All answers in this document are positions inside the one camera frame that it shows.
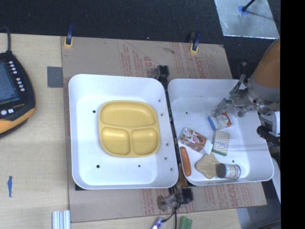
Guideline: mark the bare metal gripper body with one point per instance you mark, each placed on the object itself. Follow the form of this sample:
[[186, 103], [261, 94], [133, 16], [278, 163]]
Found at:
[[247, 99]]

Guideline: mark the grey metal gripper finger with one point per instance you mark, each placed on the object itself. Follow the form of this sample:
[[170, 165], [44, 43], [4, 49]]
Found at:
[[222, 106], [243, 113]]

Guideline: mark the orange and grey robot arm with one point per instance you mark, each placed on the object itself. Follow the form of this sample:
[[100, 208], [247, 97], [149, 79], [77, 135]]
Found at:
[[268, 73]]

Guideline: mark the blue white red packet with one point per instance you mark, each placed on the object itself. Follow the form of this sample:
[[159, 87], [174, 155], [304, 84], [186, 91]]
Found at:
[[220, 121]]

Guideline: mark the white plastic tray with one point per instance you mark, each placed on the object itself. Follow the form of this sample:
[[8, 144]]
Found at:
[[247, 147], [90, 128]]

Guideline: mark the green and white patterned packet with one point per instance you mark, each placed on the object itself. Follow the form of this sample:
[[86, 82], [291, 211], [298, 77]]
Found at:
[[220, 143]]

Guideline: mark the brown and white carton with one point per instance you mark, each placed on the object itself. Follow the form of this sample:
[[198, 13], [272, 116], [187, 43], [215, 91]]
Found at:
[[194, 140]]

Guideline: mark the thin black rod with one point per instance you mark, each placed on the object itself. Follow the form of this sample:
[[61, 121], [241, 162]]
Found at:
[[172, 118]]

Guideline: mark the small white can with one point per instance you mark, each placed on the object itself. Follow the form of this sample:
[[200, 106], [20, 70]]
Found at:
[[230, 171]]

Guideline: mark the tan bread slice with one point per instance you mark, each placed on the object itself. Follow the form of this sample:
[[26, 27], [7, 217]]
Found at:
[[206, 166]]

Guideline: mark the orange sausage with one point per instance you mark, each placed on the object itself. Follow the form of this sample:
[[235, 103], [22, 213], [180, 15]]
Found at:
[[185, 161]]

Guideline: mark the yellow divided plate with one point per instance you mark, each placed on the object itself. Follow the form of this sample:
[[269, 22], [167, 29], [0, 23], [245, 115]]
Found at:
[[128, 113]]

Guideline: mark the green toy vegetable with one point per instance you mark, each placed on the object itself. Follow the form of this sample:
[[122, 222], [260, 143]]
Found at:
[[185, 223]]

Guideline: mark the brown cardboard board red print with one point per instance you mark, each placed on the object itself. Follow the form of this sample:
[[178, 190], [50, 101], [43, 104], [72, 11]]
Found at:
[[100, 56]]

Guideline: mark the black cylinder on white bracket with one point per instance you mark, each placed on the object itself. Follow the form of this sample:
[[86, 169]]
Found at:
[[268, 129]]

